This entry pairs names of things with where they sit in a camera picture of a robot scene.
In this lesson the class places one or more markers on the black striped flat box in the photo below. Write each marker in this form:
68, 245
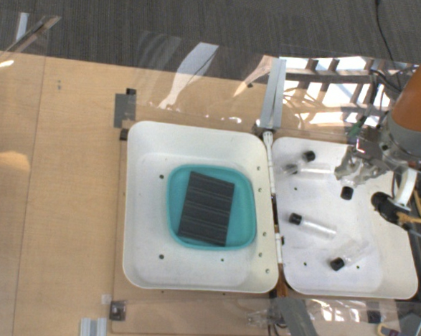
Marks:
206, 208

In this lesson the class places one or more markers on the teal plate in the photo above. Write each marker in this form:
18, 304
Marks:
244, 216

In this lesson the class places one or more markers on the black cylinder on white bracket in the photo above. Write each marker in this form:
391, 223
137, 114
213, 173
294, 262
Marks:
385, 206

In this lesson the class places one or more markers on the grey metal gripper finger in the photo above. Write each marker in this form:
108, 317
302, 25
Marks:
344, 167
367, 174

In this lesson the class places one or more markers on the white plastic tray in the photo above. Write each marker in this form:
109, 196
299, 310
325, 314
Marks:
368, 225
146, 209

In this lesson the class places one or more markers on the clear bottle with black cap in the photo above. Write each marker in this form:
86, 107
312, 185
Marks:
295, 218
337, 264
308, 156
291, 168
346, 193

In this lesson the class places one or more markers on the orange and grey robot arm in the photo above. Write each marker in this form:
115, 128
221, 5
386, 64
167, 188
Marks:
416, 102

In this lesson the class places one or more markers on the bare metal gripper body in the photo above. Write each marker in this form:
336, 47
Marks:
373, 150

